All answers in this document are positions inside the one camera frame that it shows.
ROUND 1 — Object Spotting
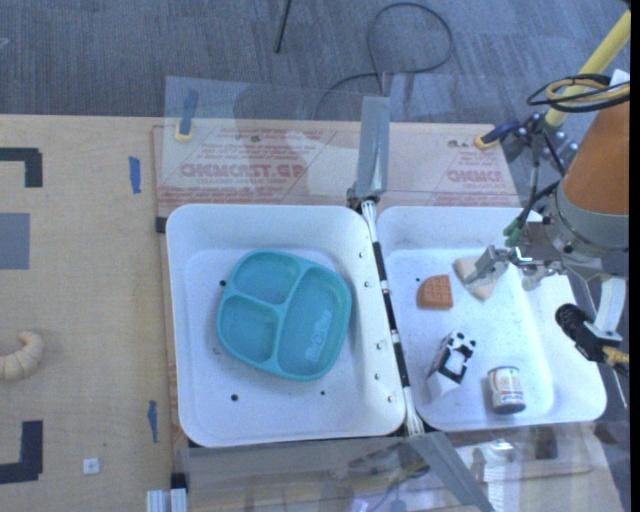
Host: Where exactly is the teal divided plate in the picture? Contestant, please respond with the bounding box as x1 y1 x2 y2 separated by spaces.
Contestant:
215 248 354 383

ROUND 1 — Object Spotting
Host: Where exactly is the orange waffle biscuit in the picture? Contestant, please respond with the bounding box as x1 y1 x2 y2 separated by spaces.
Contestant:
416 273 455 311

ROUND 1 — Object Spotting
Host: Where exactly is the beige curved toy croissant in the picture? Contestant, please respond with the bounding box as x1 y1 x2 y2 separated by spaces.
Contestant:
0 329 47 383

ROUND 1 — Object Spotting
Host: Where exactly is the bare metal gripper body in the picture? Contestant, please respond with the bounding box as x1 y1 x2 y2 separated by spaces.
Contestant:
510 219 631 279

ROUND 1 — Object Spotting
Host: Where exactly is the small white can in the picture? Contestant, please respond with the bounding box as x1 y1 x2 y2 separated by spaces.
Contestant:
485 365 528 416

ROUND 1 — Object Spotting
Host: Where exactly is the black cylinder on white bracket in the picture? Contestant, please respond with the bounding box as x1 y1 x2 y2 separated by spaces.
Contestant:
554 275 628 364

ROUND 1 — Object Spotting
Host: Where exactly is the black and white carton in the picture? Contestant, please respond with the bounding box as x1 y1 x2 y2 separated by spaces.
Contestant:
425 330 478 402

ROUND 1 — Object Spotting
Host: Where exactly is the brown cardboard board red print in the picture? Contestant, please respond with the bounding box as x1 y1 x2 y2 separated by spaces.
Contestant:
152 122 596 481

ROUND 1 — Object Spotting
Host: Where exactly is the white plastic tray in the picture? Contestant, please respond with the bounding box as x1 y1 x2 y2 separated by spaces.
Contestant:
374 204 609 433
164 202 407 449

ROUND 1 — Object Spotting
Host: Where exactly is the beige bread slice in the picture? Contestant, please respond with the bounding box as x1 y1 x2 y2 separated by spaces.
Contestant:
452 255 502 303

